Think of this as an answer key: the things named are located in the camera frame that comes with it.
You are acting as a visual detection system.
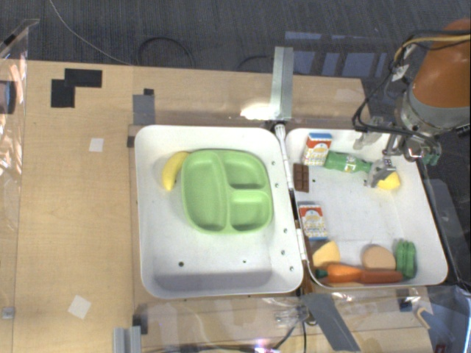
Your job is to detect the pale wood board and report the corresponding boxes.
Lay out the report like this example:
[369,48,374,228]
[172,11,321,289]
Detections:
[16,60,435,353]

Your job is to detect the tan bread roll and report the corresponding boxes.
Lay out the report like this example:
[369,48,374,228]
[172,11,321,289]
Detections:
[361,244,397,271]

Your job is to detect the orange-brown sausage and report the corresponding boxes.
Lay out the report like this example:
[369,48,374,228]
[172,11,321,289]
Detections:
[358,269,404,285]

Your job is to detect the white plastic tray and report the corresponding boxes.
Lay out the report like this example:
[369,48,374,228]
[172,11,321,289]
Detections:
[134,124,305,300]
[285,127,449,290]

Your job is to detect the yellow cheese wedge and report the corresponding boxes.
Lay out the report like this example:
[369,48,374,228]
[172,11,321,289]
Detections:
[311,240,341,269]

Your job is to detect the red and white carton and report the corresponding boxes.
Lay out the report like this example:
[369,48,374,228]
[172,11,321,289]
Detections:
[297,202,329,242]
[302,132,333,168]

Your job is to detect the orange carrot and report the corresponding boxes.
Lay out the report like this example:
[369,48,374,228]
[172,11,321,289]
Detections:
[315,263,366,285]

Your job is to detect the yellow lemon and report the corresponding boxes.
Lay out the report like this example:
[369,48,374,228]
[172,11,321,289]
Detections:
[377,171,401,192]

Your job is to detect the green pea pods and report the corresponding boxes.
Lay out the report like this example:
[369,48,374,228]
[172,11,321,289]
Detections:
[394,238,418,280]

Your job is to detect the green divided plate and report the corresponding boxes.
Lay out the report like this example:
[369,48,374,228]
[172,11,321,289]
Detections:
[180,149,275,234]

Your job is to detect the green bottle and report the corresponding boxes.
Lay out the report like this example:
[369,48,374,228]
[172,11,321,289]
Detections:
[323,151,373,174]

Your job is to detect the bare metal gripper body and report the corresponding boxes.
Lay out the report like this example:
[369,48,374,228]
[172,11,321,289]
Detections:
[382,118,442,163]

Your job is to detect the yellow banana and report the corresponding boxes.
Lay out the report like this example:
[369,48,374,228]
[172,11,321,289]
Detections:
[162,151,191,192]

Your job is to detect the brown chocolate bar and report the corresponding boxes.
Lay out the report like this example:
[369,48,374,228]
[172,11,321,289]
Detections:
[293,163,311,193]

